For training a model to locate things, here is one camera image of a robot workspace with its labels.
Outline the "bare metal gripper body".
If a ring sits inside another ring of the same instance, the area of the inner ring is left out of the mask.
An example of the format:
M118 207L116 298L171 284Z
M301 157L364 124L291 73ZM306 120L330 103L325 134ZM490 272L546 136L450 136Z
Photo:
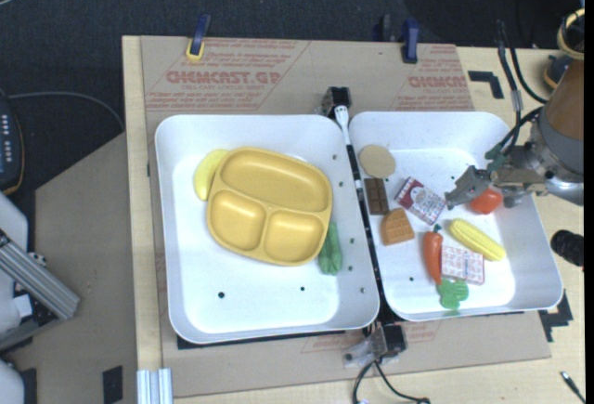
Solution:
M552 195L584 205L583 155L577 150L551 150L548 146L515 146L489 164L493 184L504 193L507 207L525 195Z

